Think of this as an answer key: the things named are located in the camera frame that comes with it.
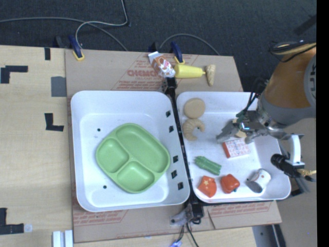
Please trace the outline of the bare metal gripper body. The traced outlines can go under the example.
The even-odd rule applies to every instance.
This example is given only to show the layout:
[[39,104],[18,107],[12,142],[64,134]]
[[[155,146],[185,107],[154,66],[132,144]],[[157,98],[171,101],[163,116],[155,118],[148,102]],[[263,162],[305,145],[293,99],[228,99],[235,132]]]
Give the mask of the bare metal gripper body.
[[283,125],[273,120],[266,112],[242,111],[236,115],[233,122],[239,123],[239,131],[235,135],[245,138],[248,132],[257,132],[258,137],[270,135],[282,139],[287,135]]

